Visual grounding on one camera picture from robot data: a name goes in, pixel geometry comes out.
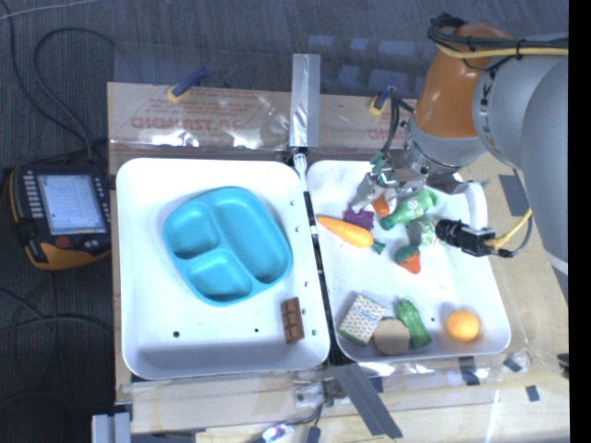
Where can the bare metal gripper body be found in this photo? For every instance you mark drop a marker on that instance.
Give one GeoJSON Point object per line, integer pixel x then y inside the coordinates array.
{"type": "Point", "coordinates": [418, 169]}

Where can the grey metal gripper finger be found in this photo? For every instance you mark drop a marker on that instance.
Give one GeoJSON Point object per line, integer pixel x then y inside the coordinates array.
{"type": "Point", "coordinates": [391, 195]}
{"type": "Point", "coordinates": [365, 192]}

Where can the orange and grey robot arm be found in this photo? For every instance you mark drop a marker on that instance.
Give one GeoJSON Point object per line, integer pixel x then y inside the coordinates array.
{"type": "Point", "coordinates": [522, 109]}

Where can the small orange toy food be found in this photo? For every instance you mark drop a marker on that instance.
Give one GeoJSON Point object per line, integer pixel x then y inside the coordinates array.
{"type": "Point", "coordinates": [381, 207]}

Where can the green bottle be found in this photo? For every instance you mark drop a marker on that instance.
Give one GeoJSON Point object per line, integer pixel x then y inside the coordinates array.
{"type": "Point", "coordinates": [408, 210]}

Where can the purple grapes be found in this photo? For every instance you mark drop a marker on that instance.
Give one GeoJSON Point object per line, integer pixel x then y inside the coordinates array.
{"type": "Point", "coordinates": [361, 219]}

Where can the orange carrot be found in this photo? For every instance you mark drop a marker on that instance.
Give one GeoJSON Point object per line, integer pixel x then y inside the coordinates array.
{"type": "Point", "coordinates": [348, 232]}

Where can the white and green can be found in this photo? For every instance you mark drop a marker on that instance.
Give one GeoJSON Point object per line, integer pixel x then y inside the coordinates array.
{"type": "Point", "coordinates": [425, 234]}

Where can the red strawberry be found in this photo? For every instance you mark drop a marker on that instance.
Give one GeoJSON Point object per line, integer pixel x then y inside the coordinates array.
{"type": "Point", "coordinates": [409, 259]}

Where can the white plastic tray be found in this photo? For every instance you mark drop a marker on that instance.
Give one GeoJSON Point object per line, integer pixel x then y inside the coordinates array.
{"type": "Point", "coordinates": [434, 289]}
{"type": "Point", "coordinates": [152, 339]}

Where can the white carton green pattern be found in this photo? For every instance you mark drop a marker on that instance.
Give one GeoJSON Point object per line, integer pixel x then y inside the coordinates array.
{"type": "Point", "coordinates": [361, 319]}

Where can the green toy vegetable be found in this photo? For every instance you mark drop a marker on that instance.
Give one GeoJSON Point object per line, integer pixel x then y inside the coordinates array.
{"type": "Point", "coordinates": [414, 323]}

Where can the blue divided plate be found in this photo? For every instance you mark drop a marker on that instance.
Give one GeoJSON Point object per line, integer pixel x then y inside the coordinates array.
{"type": "Point", "coordinates": [240, 229]}

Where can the round brown biscuit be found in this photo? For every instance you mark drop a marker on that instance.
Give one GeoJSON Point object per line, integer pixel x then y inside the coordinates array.
{"type": "Point", "coordinates": [391, 337]}

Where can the brown chocolate bar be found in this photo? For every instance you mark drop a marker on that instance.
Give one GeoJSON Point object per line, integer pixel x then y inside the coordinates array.
{"type": "Point", "coordinates": [292, 320]}

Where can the orange fruit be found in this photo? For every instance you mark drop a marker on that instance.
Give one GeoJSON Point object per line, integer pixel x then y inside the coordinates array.
{"type": "Point", "coordinates": [462, 326]}

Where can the brown cardboard board red print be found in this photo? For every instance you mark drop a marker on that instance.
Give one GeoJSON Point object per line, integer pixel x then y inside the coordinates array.
{"type": "Point", "coordinates": [531, 321]}

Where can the black cylinder on white bracket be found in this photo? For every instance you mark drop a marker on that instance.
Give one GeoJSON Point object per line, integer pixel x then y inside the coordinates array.
{"type": "Point", "coordinates": [466, 235]}

